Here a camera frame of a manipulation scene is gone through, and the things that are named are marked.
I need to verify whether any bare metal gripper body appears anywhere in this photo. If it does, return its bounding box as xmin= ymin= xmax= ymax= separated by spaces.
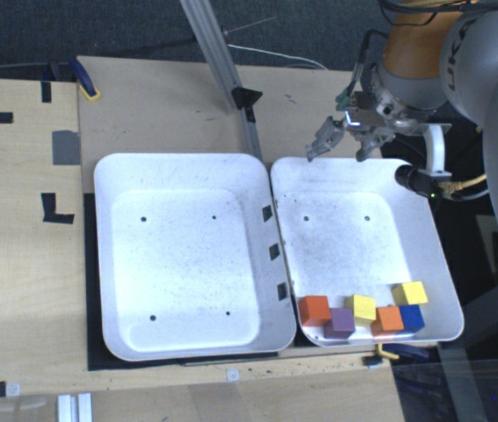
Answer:
xmin=340 ymin=91 xmax=422 ymax=147

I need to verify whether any white plastic tray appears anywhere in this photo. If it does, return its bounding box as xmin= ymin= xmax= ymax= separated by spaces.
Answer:
xmin=270 ymin=156 xmax=466 ymax=349
xmin=93 ymin=152 xmax=299 ymax=363

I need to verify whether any black cylinder on white bracket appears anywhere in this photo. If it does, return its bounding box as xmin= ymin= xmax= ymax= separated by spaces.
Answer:
xmin=393 ymin=123 xmax=453 ymax=200

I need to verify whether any pale wood board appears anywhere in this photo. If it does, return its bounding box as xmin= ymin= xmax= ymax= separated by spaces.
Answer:
xmin=76 ymin=55 xmax=441 ymax=395

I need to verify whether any yellow cube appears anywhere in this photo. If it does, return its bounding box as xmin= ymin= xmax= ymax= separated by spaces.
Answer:
xmin=344 ymin=294 xmax=378 ymax=328
xmin=390 ymin=280 xmax=429 ymax=308

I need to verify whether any orange cube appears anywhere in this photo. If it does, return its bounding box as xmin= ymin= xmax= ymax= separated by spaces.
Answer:
xmin=370 ymin=305 xmax=406 ymax=338
xmin=297 ymin=295 xmax=333 ymax=328

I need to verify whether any purple cube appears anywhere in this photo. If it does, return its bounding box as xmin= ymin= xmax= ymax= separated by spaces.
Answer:
xmin=322 ymin=307 xmax=357 ymax=340

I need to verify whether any blue cube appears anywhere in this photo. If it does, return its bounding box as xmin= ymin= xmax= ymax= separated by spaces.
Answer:
xmin=398 ymin=303 xmax=426 ymax=333

